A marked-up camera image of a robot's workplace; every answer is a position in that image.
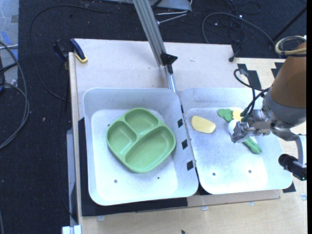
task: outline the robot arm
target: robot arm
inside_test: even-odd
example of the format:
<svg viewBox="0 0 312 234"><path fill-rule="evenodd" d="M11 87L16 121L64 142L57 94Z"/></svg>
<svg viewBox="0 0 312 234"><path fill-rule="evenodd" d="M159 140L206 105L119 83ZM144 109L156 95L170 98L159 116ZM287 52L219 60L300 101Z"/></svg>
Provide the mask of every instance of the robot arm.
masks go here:
<svg viewBox="0 0 312 234"><path fill-rule="evenodd" d="M233 142L250 136L268 135L270 132L285 141L295 141L298 158L283 154L279 163L300 179L307 179L306 135L295 135L290 128L306 121L306 41L289 55L275 78L273 85L263 96L262 107L252 110L237 122Z"/></svg>

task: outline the yellow and black clamp handle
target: yellow and black clamp handle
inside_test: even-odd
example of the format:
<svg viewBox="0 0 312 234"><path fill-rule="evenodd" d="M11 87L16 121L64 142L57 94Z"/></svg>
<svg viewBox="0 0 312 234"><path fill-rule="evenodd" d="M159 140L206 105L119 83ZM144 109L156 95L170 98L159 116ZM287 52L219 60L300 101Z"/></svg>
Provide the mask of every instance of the yellow and black clamp handle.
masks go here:
<svg viewBox="0 0 312 234"><path fill-rule="evenodd" d="M70 44L71 46L74 48L75 51L75 56L77 57L77 59L81 62L81 63L86 63L88 61L88 58L85 56L85 54L83 53L81 47L79 46L79 44L76 42L75 39L70 39Z"/></svg>

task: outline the dark background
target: dark background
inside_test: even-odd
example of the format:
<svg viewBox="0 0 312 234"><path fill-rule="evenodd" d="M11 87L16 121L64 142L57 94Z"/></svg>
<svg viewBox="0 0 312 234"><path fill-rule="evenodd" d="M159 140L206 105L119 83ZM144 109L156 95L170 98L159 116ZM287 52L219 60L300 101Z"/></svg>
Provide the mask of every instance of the dark background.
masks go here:
<svg viewBox="0 0 312 234"><path fill-rule="evenodd" d="M192 12L162 23L160 31L164 41L206 43L202 33L204 18L214 12L232 11L258 29L243 22L236 25L224 15L209 17L204 27L208 42L231 44L234 49L240 46L238 57L279 58L259 29L273 39L306 3L307 0L194 0ZM85 9L50 8L58 5ZM168 10L157 8L154 12ZM173 15L156 18L161 21L170 17ZM307 12L276 41L306 34ZM59 73L61 61L53 44L60 39L69 51L71 38L146 40L133 5L92 0L19 0L19 62L27 82L31 114L16 139L0 150L0 209L8 234L58 234L62 226L70 225L61 198L62 193L68 205L66 133L71 128L70 104L63 102L59 111L60 99L46 88L57 95L61 88L61 96L65 97L68 74L63 66ZM0 143L20 124L23 102L21 94L13 89L0 95Z"/></svg>

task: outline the green plate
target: green plate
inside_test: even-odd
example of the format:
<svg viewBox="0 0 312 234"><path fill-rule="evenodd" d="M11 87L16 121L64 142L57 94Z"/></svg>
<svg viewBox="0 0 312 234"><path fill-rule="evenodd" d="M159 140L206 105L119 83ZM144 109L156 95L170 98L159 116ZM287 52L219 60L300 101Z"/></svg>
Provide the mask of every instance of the green plate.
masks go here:
<svg viewBox="0 0 312 234"><path fill-rule="evenodd" d="M134 108L110 124L106 142L111 152L135 173L154 169L176 147L170 128L144 108Z"/></svg>

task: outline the wooden table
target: wooden table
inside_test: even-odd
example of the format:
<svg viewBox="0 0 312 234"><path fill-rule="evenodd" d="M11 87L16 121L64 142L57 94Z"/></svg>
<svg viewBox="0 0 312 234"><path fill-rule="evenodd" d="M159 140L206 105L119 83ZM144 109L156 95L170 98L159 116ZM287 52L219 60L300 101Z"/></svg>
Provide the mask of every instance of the wooden table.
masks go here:
<svg viewBox="0 0 312 234"><path fill-rule="evenodd" d="M74 136L75 179L78 224L83 234L305 234L307 233L307 183L293 178L296 192L282 190L227 195L194 195L187 208L105 217L82 216L78 120L83 118L82 96L92 87L166 87L164 71L157 67L148 42L77 39L88 57L81 64L69 54L69 71ZM242 87L233 77L237 64L257 72L263 88L274 76L271 69L282 59L228 58L230 45L165 43L169 54L179 58L173 64L178 94L189 87ZM294 133L305 134L306 124ZM280 140L285 153L297 156L293 142Z"/></svg>

